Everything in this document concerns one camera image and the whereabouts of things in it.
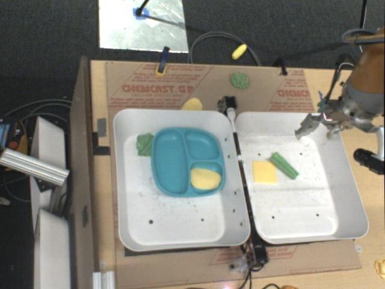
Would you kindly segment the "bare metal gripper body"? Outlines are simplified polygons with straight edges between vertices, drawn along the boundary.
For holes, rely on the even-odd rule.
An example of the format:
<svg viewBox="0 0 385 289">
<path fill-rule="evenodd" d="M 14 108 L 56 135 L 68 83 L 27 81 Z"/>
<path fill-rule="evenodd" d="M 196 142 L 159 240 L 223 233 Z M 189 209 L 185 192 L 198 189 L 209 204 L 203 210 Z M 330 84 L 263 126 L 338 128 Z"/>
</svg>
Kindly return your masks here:
<svg viewBox="0 0 385 289">
<path fill-rule="evenodd" d="M 319 102 L 321 123 L 329 132 L 341 132 L 346 129 L 357 128 L 363 132 L 375 132 L 379 127 L 372 123 L 376 115 L 360 108 L 348 98 L 339 98 Z"/>
</svg>

